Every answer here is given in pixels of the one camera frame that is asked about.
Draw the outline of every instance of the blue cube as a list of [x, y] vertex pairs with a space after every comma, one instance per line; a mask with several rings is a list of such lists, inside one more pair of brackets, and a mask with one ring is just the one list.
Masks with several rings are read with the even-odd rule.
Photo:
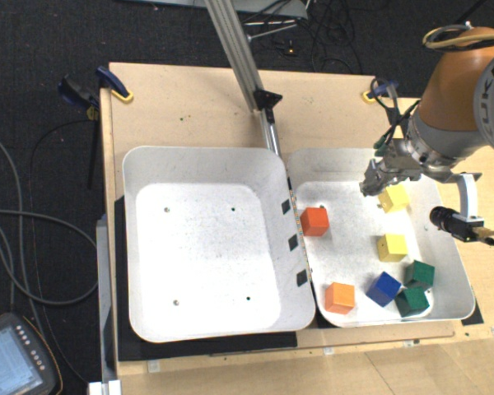
[[392, 301], [401, 288], [401, 283], [386, 272], [382, 272], [371, 284], [366, 295], [379, 306], [385, 307]]

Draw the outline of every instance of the green cube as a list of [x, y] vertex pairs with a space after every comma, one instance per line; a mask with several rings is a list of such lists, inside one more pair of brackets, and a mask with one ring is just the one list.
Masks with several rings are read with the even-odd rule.
[[432, 265], [414, 260], [404, 272], [404, 286], [408, 288], [421, 287], [424, 291], [434, 285], [436, 269]]
[[402, 318], [420, 314], [430, 307], [425, 291], [420, 286], [405, 288], [395, 297], [395, 304]]

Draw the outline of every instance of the cube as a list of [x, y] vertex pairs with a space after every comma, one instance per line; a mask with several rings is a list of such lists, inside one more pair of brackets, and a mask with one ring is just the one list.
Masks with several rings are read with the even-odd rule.
[[384, 212], [396, 212], [406, 208], [410, 198], [402, 184], [387, 187], [380, 195], [379, 202]]
[[434, 275], [436, 268], [428, 263], [414, 260], [404, 270], [404, 286], [413, 288], [420, 286], [423, 290], [428, 290], [434, 285]]
[[397, 295], [401, 283], [390, 276], [387, 272], [382, 272], [371, 284], [366, 295], [375, 301], [379, 306], [385, 307]]
[[420, 286], [402, 290], [395, 297], [395, 304], [403, 318], [420, 314], [430, 307], [425, 291]]
[[355, 307], [355, 287], [333, 282], [325, 292], [324, 306], [331, 313], [347, 314]]
[[305, 236], [320, 237], [329, 228], [328, 212], [323, 207], [308, 207], [300, 216]]
[[398, 262], [408, 254], [406, 239], [401, 234], [383, 235], [377, 242], [381, 262]]

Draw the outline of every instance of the metal plate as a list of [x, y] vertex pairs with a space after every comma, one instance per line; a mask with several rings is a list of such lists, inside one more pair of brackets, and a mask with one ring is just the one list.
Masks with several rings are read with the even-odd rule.
[[[320, 205], [328, 210], [330, 230], [322, 237], [304, 237], [320, 312], [339, 327], [469, 316], [474, 298], [455, 241], [429, 220], [431, 209], [441, 205], [435, 182], [423, 177], [403, 183], [410, 205], [386, 214], [377, 197], [364, 197], [359, 188], [371, 157], [367, 149], [305, 149], [289, 160], [298, 213]], [[377, 241], [386, 233], [405, 235], [408, 255], [399, 263], [379, 260]], [[426, 293], [429, 309], [401, 318], [394, 302], [383, 308], [366, 296], [383, 271], [403, 282], [405, 267], [415, 259], [436, 267], [434, 286]], [[334, 281], [355, 286], [356, 307], [348, 314], [324, 307], [325, 290]]]
[[282, 160], [142, 146], [123, 162], [130, 323], [150, 342], [305, 328], [315, 314]]

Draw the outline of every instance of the orange cube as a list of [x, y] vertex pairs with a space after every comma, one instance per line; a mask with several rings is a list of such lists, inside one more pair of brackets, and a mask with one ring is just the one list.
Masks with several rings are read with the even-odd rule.
[[333, 282], [325, 295], [325, 308], [331, 313], [347, 314], [355, 307], [354, 286]]
[[320, 237], [329, 228], [328, 212], [323, 207], [308, 207], [300, 215], [305, 236]]

